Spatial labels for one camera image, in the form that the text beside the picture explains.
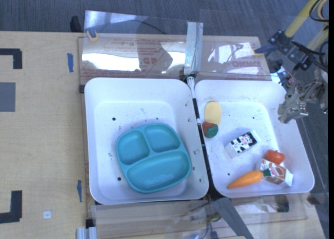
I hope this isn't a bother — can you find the cow print milk carton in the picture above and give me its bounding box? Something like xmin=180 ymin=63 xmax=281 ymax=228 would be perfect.
xmin=224 ymin=129 xmax=262 ymax=159

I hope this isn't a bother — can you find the blue divided plate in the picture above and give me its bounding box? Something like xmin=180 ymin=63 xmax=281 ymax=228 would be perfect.
xmin=115 ymin=122 xmax=193 ymax=194

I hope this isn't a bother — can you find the red and green toy tomato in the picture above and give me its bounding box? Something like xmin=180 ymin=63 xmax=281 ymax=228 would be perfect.
xmin=202 ymin=121 xmax=219 ymax=139

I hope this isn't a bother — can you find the orange carrot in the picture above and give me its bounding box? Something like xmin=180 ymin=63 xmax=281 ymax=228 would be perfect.
xmin=226 ymin=169 xmax=272 ymax=190

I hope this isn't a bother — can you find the orange toy tomato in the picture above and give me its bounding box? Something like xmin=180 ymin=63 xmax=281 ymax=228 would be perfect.
xmin=265 ymin=149 xmax=285 ymax=166

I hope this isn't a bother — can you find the yellow oval biscuit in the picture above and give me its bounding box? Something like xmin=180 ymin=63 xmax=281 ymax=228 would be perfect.
xmin=204 ymin=101 xmax=222 ymax=126

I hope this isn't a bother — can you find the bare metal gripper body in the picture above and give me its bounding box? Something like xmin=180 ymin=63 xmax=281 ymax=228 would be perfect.
xmin=285 ymin=79 xmax=327 ymax=111

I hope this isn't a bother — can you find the brown and white carton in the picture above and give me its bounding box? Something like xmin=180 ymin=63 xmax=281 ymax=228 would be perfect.
xmin=259 ymin=158 xmax=294 ymax=187

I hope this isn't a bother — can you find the white plastic tray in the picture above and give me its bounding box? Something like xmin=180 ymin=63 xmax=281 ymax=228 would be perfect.
xmin=194 ymin=79 xmax=315 ymax=198
xmin=83 ymin=77 xmax=210 ymax=205

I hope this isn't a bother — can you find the black cylinder on white bracket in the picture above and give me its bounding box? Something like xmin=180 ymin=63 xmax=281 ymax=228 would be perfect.
xmin=268 ymin=59 xmax=289 ymax=85

